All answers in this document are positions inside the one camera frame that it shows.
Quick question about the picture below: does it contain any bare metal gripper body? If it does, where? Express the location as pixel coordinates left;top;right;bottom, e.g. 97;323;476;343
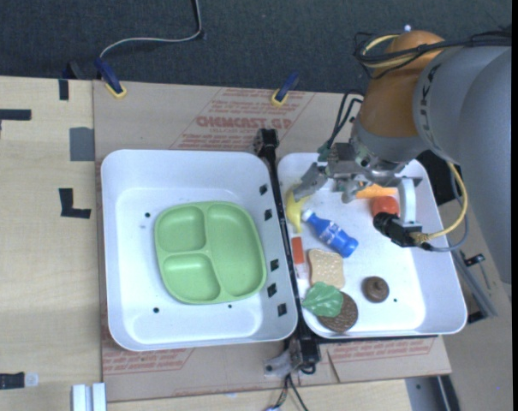
326;141;408;193

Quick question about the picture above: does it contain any orange carrot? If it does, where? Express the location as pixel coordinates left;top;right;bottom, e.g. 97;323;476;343
355;183;399;200

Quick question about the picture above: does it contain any yellow banana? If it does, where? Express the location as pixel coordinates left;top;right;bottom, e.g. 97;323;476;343
283;186;305;235

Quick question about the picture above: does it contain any red tomato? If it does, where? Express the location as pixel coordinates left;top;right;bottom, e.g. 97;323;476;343
371;194;402;219

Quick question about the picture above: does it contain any thin black rod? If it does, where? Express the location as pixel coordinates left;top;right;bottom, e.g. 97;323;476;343
263;150;312;347

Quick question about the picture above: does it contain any blue bottle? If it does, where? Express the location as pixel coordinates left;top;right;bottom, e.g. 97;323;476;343
301;209;360;259

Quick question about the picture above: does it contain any orange and white packet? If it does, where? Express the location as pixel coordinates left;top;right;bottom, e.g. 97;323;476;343
290;236;307;280

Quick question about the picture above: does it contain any tan bread slice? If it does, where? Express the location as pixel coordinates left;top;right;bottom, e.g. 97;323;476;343
307;248;346;290

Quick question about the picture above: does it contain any white plastic tray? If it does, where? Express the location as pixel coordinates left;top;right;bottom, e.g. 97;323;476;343
99;148;300;353
277;152;469;340

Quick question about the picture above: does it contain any brown doughnut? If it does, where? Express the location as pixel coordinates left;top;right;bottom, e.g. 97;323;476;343
360;276;390;304

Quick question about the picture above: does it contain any green divided plate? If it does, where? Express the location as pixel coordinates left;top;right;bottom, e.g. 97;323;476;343
153;200;269;305

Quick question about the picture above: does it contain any green lettuce leaf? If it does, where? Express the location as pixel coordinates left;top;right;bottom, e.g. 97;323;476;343
301;281;345;318

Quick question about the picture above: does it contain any brown round biscuit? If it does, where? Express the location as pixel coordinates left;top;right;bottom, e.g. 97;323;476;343
317;291;360;334

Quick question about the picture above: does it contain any brown cardboard board red print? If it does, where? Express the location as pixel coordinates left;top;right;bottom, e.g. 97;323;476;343
91;79;453;402

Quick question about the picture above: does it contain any black cylinder on white bracket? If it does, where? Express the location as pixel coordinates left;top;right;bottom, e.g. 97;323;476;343
372;176;425;248

